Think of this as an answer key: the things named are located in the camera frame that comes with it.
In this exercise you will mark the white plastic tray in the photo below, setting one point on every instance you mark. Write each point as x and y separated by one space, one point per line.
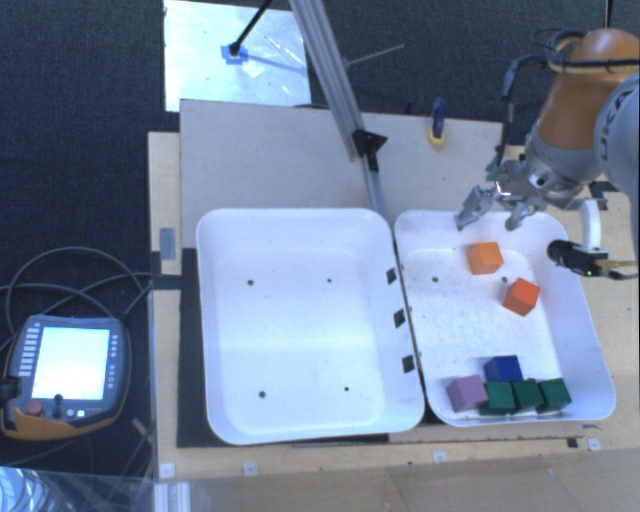
300 325
465 325

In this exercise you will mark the pink cube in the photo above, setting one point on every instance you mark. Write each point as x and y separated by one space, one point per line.
466 394

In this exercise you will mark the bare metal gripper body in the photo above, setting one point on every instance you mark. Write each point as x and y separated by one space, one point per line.
520 182

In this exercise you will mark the black cylinder on white bracket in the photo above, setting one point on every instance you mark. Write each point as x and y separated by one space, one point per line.
572 256

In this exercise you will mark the pale wood board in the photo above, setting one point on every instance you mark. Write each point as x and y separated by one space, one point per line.
280 160

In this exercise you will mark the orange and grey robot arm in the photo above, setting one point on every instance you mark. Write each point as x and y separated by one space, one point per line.
575 110

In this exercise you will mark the dark orange cube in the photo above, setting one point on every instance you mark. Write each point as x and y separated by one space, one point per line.
521 297

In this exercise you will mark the blue cube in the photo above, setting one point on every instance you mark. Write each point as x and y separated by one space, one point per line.
502 369

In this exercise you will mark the green cube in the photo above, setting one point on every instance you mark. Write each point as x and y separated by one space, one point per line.
527 395
499 397
555 394

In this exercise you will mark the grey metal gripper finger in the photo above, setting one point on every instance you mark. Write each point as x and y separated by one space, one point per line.
520 212
475 202

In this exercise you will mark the light orange cube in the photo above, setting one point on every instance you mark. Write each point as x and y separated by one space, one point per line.
485 259

